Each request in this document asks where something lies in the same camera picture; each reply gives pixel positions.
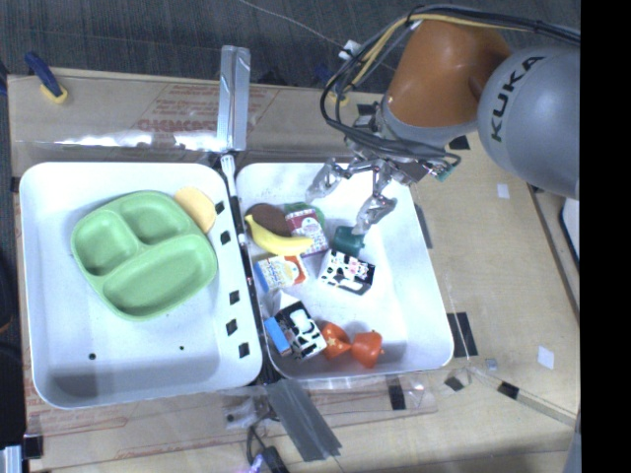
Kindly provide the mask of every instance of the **table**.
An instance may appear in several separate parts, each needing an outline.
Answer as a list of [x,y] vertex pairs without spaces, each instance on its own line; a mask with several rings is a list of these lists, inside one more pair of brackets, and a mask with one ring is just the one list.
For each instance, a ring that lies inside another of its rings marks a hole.
[[[167,124],[160,121],[179,120],[166,115],[169,100],[199,124],[216,116],[213,81],[52,70],[70,93],[65,105],[41,97],[33,76],[9,81],[15,177],[40,161],[68,161],[45,145],[61,137],[115,134],[142,124],[158,133]],[[252,85],[248,150],[238,166],[348,157],[341,134],[319,114],[319,95]],[[358,104],[378,99],[354,94],[342,116],[352,120]],[[308,387],[342,443],[341,455],[304,462],[282,426],[266,422],[262,438],[278,448],[290,471],[562,471],[581,402],[579,276],[558,226],[563,199],[498,169],[475,134],[466,140],[469,149],[458,151],[462,163],[447,181],[428,177],[411,186],[446,313],[457,319],[456,355],[439,370],[397,378],[405,409],[393,409],[384,379]],[[245,430],[226,427],[226,395],[75,411],[38,397],[29,362],[18,192],[15,207],[27,435],[42,444],[31,470],[246,471]]]

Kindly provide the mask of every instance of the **banana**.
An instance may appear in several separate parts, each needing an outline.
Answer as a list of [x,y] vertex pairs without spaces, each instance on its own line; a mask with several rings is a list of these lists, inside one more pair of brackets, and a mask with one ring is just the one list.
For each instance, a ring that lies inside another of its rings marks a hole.
[[246,215],[244,219],[249,224],[254,243],[272,254],[295,256],[305,252],[314,243],[309,236],[277,235],[257,223],[252,214]]

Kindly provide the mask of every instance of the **white sticker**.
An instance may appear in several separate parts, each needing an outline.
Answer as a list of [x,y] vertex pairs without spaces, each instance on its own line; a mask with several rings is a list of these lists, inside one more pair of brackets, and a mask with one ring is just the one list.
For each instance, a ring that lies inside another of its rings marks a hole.
[[544,365],[546,368],[554,370],[554,353],[547,350],[545,347],[539,345],[539,354],[536,359],[540,365]]
[[509,184],[497,184],[497,195],[500,198],[506,198],[508,200],[511,197],[509,194]]

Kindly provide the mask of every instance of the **green plate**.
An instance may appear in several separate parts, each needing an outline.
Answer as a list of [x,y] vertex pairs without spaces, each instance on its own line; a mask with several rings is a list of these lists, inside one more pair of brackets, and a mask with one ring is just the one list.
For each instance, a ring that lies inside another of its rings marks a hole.
[[138,191],[81,219],[72,253],[118,315],[155,317],[184,303],[217,273],[210,240],[168,194]]

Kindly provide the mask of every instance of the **dark floor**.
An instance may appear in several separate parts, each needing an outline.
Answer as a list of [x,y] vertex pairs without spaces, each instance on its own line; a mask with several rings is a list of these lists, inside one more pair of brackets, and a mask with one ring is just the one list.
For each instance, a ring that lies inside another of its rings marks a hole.
[[[16,74],[28,73],[23,56],[34,50],[56,67],[217,79],[220,49],[231,44],[250,49],[255,82],[321,88],[321,72],[339,66],[347,39],[362,42],[413,6],[433,3],[581,27],[581,0],[0,0],[0,59]],[[513,48],[549,41],[519,32],[505,37]],[[390,77],[391,70],[380,68],[363,90],[380,93]],[[25,431],[8,142],[5,99],[0,263],[9,296],[2,306],[14,319],[0,333],[0,448]]]

